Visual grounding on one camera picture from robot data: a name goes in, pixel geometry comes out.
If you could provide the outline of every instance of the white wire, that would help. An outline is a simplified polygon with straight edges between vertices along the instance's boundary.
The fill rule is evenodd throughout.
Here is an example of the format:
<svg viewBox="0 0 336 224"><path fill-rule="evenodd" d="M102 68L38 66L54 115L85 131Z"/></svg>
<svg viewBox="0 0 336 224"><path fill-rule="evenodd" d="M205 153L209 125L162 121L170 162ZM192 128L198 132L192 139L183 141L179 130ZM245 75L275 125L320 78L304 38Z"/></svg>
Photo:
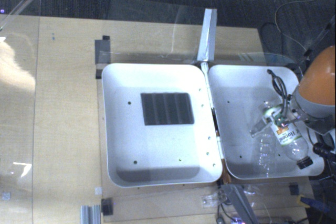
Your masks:
<svg viewBox="0 0 336 224"><path fill-rule="evenodd" d="M284 33L281 31L281 29L280 29L280 27L279 27L279 25L278 25L278 22L277 22L277 15L278 15L279 10L280 10L282 7L287 6L287 5L289 5L289 4L293 4L293 3L305 3L305 2L313 2L313 1L316 1L316 0L296 0L296 1L290 1L290 2L287 2L287 3L284 3L284 4L280 5L280 6L277 8L277 10L275 11L275 13L274 13L274 21L275 21L275 25L277 26L278 31L279 31L281 34L283 34L285 37L287 37L287 38L289 38L289 39L295 41L295 42L296 42L297 44L299 44L305 51L307 51L307 49L306 49L306 48L305 48L299 41L297 41L296 39L294 39L294 38L292 38L292 37L290 37L290 36L288 36L288 35L286 35L286 34L284 34Z"/></svg>

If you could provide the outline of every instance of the black bottle cap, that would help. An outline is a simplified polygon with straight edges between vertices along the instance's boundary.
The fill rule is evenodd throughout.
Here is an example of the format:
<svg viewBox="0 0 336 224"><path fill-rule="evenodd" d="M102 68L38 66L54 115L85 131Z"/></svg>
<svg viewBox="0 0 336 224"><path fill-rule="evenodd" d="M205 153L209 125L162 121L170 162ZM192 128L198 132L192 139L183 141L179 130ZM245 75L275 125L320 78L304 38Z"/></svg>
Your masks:
<svg viewBox="0 0 336 224"><path fill-rule="evenodd" d="M308 167L309 165L312 165L313 164L313 160L309 156L307 156L307 157L305 157L305 158L297 161L296 164L302 170L302 169Z"/></svg>

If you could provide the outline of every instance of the black rectangle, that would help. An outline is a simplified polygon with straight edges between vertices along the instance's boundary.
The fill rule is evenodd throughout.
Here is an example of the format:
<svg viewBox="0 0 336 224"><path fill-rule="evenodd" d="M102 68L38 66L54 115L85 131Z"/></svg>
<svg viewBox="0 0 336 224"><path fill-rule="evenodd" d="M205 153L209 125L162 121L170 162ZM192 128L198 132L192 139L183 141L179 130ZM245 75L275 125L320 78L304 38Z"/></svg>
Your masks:
<svg viewBox="0 0 336 224"><path fill-rule="evenodd" d="M193 124L188 93L142 93L145 125Z"/></svg>

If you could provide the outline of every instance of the wooden surface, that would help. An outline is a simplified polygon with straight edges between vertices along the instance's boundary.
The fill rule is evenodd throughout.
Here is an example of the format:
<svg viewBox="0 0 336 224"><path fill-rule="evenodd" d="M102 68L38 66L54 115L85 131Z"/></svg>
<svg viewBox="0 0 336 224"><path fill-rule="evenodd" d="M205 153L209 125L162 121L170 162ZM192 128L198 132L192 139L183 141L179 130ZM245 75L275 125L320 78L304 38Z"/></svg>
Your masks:
<svg viewBox="0 0 336 224"><path fill-rule="evenodd" d="M198 26L40 19L34 127L34 223L79 223L80 206L100 204L102 198L95 39L110 35L112 48L120 51L152 52L153 48L159 48L161 55L189 57L197 53L199 30ZM256 29L217 28L219 56L228 55L231 59L246 51L262 52ZM123 192L118 191L119 197L123 197ZM136 201L132 200L131 204L136 206ZM142 206L154 210L152 204ZM132 208L121 210L125 214L132 212ZM286 210L289 216L294 214L298 219L305 216L300 207ZM124 223L215 223L213 212Z"/></svg>

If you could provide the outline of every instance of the white label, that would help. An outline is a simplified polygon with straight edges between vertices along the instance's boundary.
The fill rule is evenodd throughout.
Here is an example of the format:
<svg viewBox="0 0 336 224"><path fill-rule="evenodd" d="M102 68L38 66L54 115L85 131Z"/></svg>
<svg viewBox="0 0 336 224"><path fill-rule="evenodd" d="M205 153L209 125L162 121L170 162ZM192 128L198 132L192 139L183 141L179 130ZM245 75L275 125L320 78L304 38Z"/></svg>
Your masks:
<svg viewBox="0 0 336 224"><path fill-rule="evenodd" d="M289 123L288 126L281 128L275 124L271 126L275 136L280 142L281 146L286 146L292 143L294 140L302 137L299 129L293 124Z"/></svg>

